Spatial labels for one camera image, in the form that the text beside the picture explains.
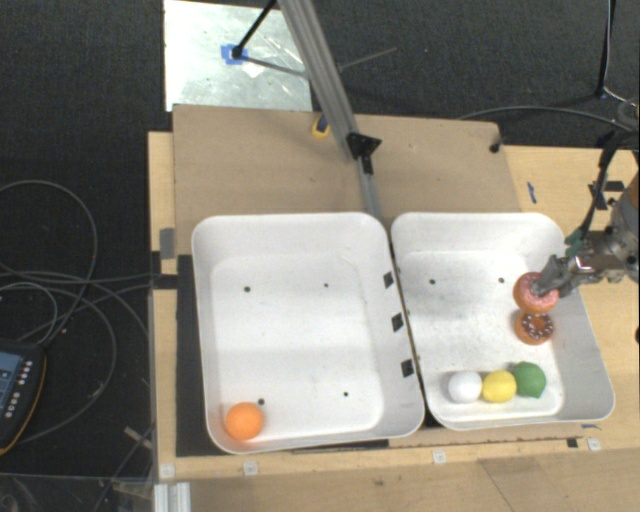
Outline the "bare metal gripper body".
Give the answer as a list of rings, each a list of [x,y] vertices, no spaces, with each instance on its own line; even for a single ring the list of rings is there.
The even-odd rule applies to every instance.
[[[578,268],[594,276],[617,283],[629,278],[639,282],[638,238],[620,230],[591,231],[576,256]]]

